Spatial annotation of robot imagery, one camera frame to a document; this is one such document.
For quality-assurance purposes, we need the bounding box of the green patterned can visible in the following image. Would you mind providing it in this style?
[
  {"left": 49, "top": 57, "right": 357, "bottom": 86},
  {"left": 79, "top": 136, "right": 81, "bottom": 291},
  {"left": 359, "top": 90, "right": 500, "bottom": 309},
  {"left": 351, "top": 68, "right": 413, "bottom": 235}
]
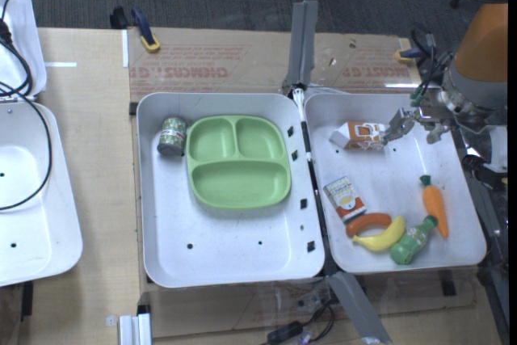
[{"left": 156, "top": 116, "right": 190, "bottom": 158}]

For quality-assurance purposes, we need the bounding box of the orange and white carton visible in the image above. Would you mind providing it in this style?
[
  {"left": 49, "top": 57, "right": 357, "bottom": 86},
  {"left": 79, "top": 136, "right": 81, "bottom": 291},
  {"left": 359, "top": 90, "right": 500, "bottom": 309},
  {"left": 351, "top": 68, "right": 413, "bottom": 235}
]
[{"left": 328, "top": 120, "right": 387, "bottom": 152}]

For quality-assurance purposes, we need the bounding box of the orange carrot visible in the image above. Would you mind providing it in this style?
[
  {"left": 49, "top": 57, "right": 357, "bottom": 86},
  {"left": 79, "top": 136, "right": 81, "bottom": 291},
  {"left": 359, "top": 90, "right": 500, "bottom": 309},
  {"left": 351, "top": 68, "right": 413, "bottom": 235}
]
[{"left": 418, "top": 174, "right": 450, "bottom": 239}]

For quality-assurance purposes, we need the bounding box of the brown cardboard board red print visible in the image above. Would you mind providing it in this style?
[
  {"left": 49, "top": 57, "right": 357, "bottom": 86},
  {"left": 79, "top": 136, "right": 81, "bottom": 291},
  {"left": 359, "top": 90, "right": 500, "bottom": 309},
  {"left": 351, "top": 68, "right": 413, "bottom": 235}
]
[{"left": 127, "top": 27, "right": 478, "bottom": 339}]

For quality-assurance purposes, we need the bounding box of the yellow banana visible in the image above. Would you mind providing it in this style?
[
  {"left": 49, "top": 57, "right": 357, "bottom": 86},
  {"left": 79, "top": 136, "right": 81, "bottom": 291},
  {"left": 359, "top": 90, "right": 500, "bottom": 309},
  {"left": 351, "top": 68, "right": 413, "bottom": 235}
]
[{"left": 351, "top": 215, "right": 406, "bottom": 254}]

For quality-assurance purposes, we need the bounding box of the white and orange packet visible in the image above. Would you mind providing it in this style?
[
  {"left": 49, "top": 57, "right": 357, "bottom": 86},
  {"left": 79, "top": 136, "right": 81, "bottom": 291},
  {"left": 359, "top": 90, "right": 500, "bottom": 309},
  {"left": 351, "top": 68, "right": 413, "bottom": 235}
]
[{"left": 322, "top": 175, "right": 368, "bottom": 225}]

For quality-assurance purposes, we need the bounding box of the black cylinder on white bracket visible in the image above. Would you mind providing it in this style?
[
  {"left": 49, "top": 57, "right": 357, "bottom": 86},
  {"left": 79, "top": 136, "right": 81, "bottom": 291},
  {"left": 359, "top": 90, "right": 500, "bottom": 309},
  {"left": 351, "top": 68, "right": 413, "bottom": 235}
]
[{"left": 461, "top": 124, "right": 509, "bottom": 191}]

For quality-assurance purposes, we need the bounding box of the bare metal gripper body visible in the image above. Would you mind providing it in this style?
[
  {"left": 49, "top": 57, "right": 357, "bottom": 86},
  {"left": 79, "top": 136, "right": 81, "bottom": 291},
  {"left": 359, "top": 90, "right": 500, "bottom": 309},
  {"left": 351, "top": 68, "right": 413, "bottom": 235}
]
[{"left": 415, "top": 86, "right": 509, "bottom": 131}]

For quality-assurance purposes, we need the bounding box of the orange sausage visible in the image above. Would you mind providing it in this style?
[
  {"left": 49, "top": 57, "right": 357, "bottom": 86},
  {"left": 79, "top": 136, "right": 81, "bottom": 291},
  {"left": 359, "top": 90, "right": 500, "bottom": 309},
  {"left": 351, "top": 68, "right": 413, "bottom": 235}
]
[{"left": 345, "top": 212, "right": 393, "bottom": 238}]

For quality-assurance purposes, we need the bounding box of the green bottle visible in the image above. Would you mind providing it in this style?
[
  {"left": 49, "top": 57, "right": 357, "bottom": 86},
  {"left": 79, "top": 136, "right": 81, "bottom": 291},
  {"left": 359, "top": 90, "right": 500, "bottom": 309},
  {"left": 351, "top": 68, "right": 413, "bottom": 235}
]
[{"left": 389, "top": 215, "right": 439, "bottom": 266}]

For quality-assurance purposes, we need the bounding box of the white plastic tray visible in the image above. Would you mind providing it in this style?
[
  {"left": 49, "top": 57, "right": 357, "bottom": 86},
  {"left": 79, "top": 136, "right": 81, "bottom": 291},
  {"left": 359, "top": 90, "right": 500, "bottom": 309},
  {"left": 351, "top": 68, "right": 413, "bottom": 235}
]
[
  {"left": 303, "top": 92, "right": 488, "bottom": 276},
  {"left": 136, "top": 91, "right": 326, "bottom": 289}
]

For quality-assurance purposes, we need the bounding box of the green divided plate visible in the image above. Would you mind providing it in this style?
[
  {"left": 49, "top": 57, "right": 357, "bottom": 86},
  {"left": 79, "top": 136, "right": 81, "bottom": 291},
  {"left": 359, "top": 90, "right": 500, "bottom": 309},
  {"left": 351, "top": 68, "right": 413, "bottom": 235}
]
[{"left": 185, "top": 115, "right": 292, "bottom": 211}]

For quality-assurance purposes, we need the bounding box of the black block with thin wires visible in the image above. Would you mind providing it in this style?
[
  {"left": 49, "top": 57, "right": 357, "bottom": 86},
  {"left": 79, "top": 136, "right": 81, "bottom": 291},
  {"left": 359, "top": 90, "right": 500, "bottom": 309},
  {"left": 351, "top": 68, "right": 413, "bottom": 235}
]
[{"left": 284, "top": 81, "right": 309, "bottom": 97}]

